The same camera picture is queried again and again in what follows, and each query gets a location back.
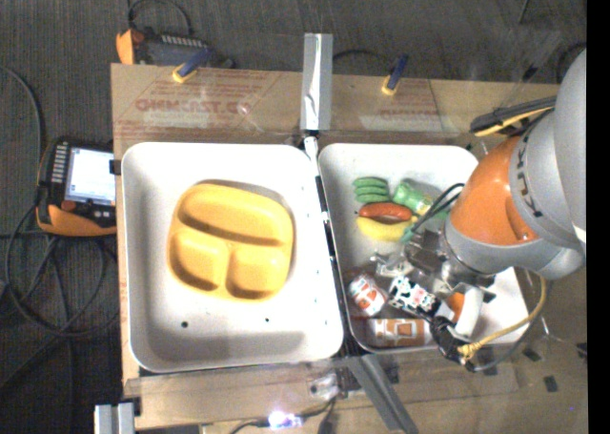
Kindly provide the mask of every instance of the orange and black device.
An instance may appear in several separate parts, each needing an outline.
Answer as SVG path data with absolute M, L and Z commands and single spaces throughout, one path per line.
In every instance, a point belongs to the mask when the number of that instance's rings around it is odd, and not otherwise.
M 113 153 L 109 148 L 59 138 L 38 171 L 36 220 L 48 233 L 74 238 L 116 233 Z

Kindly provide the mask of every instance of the dark floor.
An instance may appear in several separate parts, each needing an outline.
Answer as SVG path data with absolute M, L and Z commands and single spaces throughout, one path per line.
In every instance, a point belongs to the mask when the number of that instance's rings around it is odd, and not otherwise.
M 1 233 L 11 232 L 33 202 L 39 146 L 35 110 L 6 70 L 33 91 L 44 121 L 43 143 L 59 135 L 109 141 L 110 64 L 118 62 L 114 38 L 128 27 L 128 4 L 136 1 L 0 0 Z M 333 34 L 335 53 L 377 54 L 342 56 L 335 62 L 337 73 L 383 75 L 388 66 L 379 57 L 407 52 L 406 74 L 413 77 L 554 83 L 586 43 L 587 33 L 586 0 L 531 0 L 525 11 L 524 0 L 171 1 L 189 15 L 196 35 L 240 69 L 300 71 L 303 33 L 315 31 Z M 186 32 L 176 8 L 141 5 L 138 27 Z M 57 266 L 49 267 L 30 298 L 31 308 L 63 323 L 52 270 L 62 278 L 72 316 L 104 269 L 97 298 L 74 327 L 101 327 L 111 320 L 117 307 L 113 239 L 104 239 L 104 245 L 111 251 L 102 253 L 101 266 L 96 243 L 60 243 Z M 41 237 L 21 238 L 14 245 L 10 269 L 20 290 L 33 276 L 44 246 Z M 4 237 L 2 256 L 7 247 Z M 58 339 L 13 377 L 50 337 L 13 310 L 4 296 L 0 432 L 69 432 L 70 424 L 72 432 L 92 432 L 93 406 L 120 399 L 118 326 L 113 322 L 85 338 Z

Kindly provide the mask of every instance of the yellow plate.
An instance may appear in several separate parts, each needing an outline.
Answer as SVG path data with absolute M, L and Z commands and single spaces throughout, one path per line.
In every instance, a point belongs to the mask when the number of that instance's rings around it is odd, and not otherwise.
M 199 292 L 227 300 L 265 300 L 286 282 L 294 233 L 291 216 L 275 200 L 200 183 L 176 204 L 168 266 Z

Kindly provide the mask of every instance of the blue clamp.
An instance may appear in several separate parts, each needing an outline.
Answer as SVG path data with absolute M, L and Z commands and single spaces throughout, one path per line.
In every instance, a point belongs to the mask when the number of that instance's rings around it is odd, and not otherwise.
M 196 52 L 187 62 L 182 63 L 172 71 L 172 76 L 178 83 L 184 83 L 197 72 L 197 68 L 207 63 L 214 55 L 212 48 L 203 48 Z
M 407 66 L 407 61 L 409 60 L 409 56 L 407 54 L 403 54 L 396 65 L 392 69 L 392 72 L 383 80 L 383 86 L 381 87 L 381 91 L 385 94 L 392 95 L 397 92 L 398 81 L 400 81 L 400 77 L 402 76 L 402 72 Z

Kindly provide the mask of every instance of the red and white can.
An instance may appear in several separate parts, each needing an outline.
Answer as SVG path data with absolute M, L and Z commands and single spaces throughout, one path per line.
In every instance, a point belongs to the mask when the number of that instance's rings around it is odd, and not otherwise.
M 367 275 L 359 275 L 348 287 L 348 293 L 358 308 L 367 316 L 379 313 L 385 305 L 386 296 L 375 281 Z

